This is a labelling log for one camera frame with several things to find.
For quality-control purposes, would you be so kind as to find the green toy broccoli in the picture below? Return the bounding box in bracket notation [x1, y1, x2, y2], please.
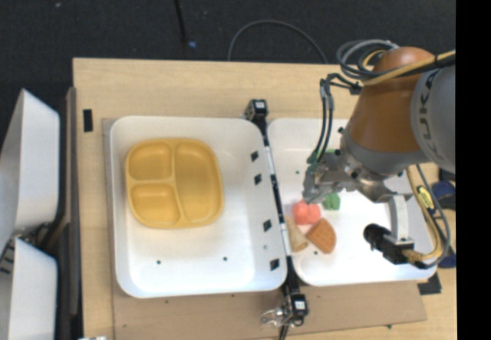
[322, 192, 342, 212]

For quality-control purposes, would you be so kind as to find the thin black and white rod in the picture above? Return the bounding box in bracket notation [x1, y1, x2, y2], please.
[254, 115, 297, 295]

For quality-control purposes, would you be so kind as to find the black block with thin wires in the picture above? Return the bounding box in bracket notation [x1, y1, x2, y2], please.
[284, 292, 310, 319]
[243, 98, 269, 121]

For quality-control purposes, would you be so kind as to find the yellow divided plate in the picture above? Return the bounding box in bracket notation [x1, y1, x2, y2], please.
[124, 137, 226, 231]

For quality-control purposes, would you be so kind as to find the black cylinder on white bracket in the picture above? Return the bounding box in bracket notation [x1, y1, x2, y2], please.
[363, 194, 417, 266]

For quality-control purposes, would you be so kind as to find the beige ice cream cone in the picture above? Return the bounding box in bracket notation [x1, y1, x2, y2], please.
[285, 213, 309, 253]

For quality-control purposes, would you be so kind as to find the pink ice cream scoop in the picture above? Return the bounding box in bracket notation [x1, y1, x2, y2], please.
[292, 200, 321, 226]

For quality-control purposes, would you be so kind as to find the white plastic tray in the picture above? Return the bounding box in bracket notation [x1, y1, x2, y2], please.
[109, 115, 289, 299]
[266, 117, 439, 288]

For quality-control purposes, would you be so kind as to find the brown cardboard board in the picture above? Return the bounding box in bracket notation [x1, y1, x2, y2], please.
[101, 117, 429, 336]

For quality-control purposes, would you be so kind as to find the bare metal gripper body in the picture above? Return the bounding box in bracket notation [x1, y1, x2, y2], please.
[317, 149, 414, 204]

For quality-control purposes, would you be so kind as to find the orange-brown waffle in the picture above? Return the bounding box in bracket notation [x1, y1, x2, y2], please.
[305, 217, 338, 255]

